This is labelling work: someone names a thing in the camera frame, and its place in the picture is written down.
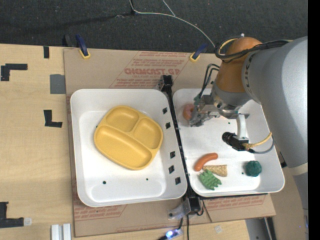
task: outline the cardboard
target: cardboard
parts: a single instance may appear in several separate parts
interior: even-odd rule
[[[158,88],[161,75],[172,75],[172,92],[182,88],[200,88],[207,66],[221,62],[213,54],[201,54],[192,62],[190,53],[90,49],[83,59],[77,48],[64,50],[67,122],[72,176],[74,231],[76,237],[117,232],[177,227],[168,219],[168,210],[181,204],[180,199],[92,208],[77,194],[70,97],[79,89]],[[269,194],[222,197],[204,201],[206,212],[190,218],[190,224],[207,224],[274,216]]]

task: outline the table surface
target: table surface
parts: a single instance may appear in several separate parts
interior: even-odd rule
[[[0,44],[0,65],[21,63],[33,69],[11,70],[10,81],[0,81],[0,202],[9,202],[8,218],[32,219],[31,226],[1,228],[0,240],[49,240],[51,225],[69,223],[73,226],[66,95],[50,94],[49,77],[64,75],[63,49],[50,47],[50,59],[43,59],[42,46]],[[52,110],[52,121],[63,122],[62,127],[44,127],[44,110]],[[152,240],[167,230],[81,239]],[[250,239],[245,220],[191,225],[189,238]]]

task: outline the yellow plate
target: yellow plate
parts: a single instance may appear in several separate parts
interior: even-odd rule
[[[131,169],[147,167],[163,141],[158,123],[129,106],[116,106],[94,132],[96,148],[113,162]]]

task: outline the blue clamp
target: blue clamp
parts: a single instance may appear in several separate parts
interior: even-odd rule
[[[205,53],[207,51],[208,44],[204,43],[199,46],[199,48],[190,55],[190,60],[196,62],[200,58],[200,53]]]
[[[79,35],[79,34],[76,34],[75,35],[75,39],[76,39],[76,42],[80,48],[79,52],[81,54],[81,56],[86,60],[86,59],[89,59],[91,54],[90,52],[88,51],[87,49],[87,46],[85,44],[85,41],[84,39]]]

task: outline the dark green toy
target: dark green toy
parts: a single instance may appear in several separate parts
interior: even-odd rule
[[[249,161],[245,165],[245,174],[252,177],[257,177],[262,171],[261,164],[258,161]]]
[[[215,188],[222,184],[221,180],[214,176],[209,170],[205,170],[199,177],[201,183],[209,190],[215,190]]]

